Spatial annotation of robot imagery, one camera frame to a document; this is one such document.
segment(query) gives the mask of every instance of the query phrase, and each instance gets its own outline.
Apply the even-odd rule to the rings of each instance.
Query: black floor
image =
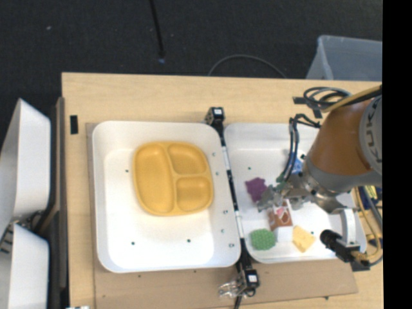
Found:
[[[18,97],[48,113],[61,72],[305,78],[322,34],[382,40],[383,0],[0,0],[0,143]],[[165,62],[159,62],[163,43]]]

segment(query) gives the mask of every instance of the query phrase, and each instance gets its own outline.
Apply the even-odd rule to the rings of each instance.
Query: clear plastic container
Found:
[[[382,42],[321,35],[306,78],[382,81]]]

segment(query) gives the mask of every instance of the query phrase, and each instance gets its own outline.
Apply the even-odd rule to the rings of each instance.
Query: yellow plate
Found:
[[[183,215],[206,209],[213,182],[204,153],[187,142],[151,142],[133,156],[133,181],[141,206],[151,214]]]

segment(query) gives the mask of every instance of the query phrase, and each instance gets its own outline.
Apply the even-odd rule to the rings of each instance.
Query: yellow object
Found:
[[[302,253],[306,252],[306,250],[311,247],[314,242],[315,237],[313,235],[298,225],[294,227],[293,243]]]
[[[151,142],[133,156],[133,181],[141,206],[160,216],[206,209],[213,200],[211,170],[204,153],[187,142]]]

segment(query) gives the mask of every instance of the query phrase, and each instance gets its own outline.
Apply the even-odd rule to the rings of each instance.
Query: wooden table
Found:
[[[68,220],[70,305],[91,308],[232,308],[217,286],[234,267],[114,274],[98,263],[93,242],[86,124],[105,120],[201,122],[211,106],[225,109],[226,124],[286,123],[313,111],[294,104],[305,89],[333,86],[356,93],[371,82],[239,79],[157,75],[62,74],[64,171]],[[261,286],[242,305],[264,308],[383,308],[383,263],[352,273],[337,259],[255,264]]]

